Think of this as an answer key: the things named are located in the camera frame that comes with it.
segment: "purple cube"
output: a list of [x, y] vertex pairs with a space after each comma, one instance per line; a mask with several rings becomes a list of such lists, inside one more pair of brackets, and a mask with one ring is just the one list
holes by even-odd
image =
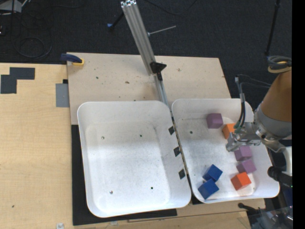
[[203, 178], [206, 181], [212, 179], [214, 182], [216, 182], [222, 173], [223, 171], [219, 169], [217, 166], [211, 165], [209, 169], [206, 171], [206, 173], [203, 175]]
[[209, 129], [218, 129], [224, 124], [223, 117], [219, 113], [208, 114], [206, 122]]
[[246, 172], [247, 174], [256, 171], [256, 167], [252, 159], [247, 159], [236, 166], [239, 173]]
[[215, 182], [210, 179], [206, 182], [204, 182], [199, 188], [198, 191], [202, 195], [204, 199], [207, 199], [212, 195], [213, 193], [217, 192], [219, 190], [219, 187], [215, 184]]
[[252, 151], [248, 145], [240, 146], [234, 151], [234, 154], [237, 161], [244, 161], [252, 157]]

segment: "white plastic tray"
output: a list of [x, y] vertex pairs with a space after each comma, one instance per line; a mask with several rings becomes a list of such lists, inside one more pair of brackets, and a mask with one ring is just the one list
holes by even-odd
[[96, 216], [180, 208], [191, 199], [169, 108], [159, 101], [78, 109], [87, 204]]
[[[273, 198], [279, 192], [279, 183], [267, 174], [272, 165], [264, 145], [251, 146], [252, 160], [257, 170], [249, 174], [251, 184], [235, 190], [231, 178], [238, 174], [234, 152], [228, 152], [227, 143], [219, 129], [208, 129], [206, 116], [210, 113], [221, 113], [224, 124], [236, 123], [240, 115], [240, 99], [179, 99], [172, 105], [178, 136], [182, 145], [193, 194], [204, 203], [215, 203], [250, 198]], [[245, 121], [253, 121], [253, 111], [246, 103]], [[198, 191], [203, 183], [202, 176], [212, 165], [223, 173], [216, 185], [219, 190], [208, 199]]]

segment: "metal rod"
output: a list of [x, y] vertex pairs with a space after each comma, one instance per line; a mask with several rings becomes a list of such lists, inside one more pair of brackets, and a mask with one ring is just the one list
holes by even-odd
[[162, 31], [165, 31], [165, 30], [169, 30], [169, 29], [172, 29], [172, 28], [175, 28], [176, 26], [172, 26], [172, 27], [168, 27], [168, 28], [165, 28], [165, 29], [162, 29], [162, 30], [158, 30], [158, 31], [154, 31], [154, 32], [148, 32], [148, 36], [150, 36], [151, 34], [155, 34], [155, 33], [158, 33], [158, 32], [162, 32]]
[[[140, 15], [137, 2], [136, 0], [127, 0], [125, 2], [121, 2], [121, 7], [130, 27], [130, 30], [132, 31], [133, 38], [144, 62], [146, 71], [148, 75], [152, 75], [153, 72], [150, 64], [152, 62], [156, 62], [156, 59], [153, 54], [153, 49], [149, 41], [142, 17]], [[159, 80], [156, 74], [153, 77], [156, 82], [161, 101], [168, 106], [163, 81]]]
[[275, 22], [276, 22], [277, 12], [278, 12], [278, 9], [281, 7], [280, 1], [281, 0], [276, 0], [276, 3], [275, 3], [275, 11], [274, 11], [274, 14], [273, 14], [273, 21], [272, 21], [271, 31], [270, 31], [270, 35], [269, 35], [269, 41], [268, 41], [267, 49], [265, 51], [265, 55], [267, 55], [267, 56], [269, 56], [271, 41], [272, 41], [273, 33], [274, 33], [274, 30], [275, 30]]

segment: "black tape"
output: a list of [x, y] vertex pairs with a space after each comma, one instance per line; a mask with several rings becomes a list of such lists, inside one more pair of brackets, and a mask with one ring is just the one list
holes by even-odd
[[183, 177], [185, 177], [184, 169], [182, 169], [181, 171], [179, 171], [179, 177], [180, 177], [180, 179], [182, 179]]
[[175, 128], [172, 126], [171, 128], [168, 129], [168, 131], [172, 135], [175, 132]]
[[9, 74], [1, 75], [0, 94], [15, 94], [17, 93], [17, 80]]
[[17, 80], [34, 80], [35, 68], [10, 67], [10, 75], [15, 76]]
[[173, 151], [174, 151], [176, 157], [180, 154], [180, 149], [179, 149], [179, 147], [174, 148]]

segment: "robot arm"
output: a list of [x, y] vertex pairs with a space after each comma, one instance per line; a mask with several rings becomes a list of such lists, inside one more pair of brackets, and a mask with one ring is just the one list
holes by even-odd
[[292, 148], [280, 140], [292, 136], [292, 61], [273, 56], [268, 59], [268, 71], [278, 73], [266, 96], [254, 112], [251, 123], [230, 133], [226, 149], [234, 151], [242, 145], [263, 143], [274, 152], [283, 152], [287, 163], [287, 175], [292, 176]]

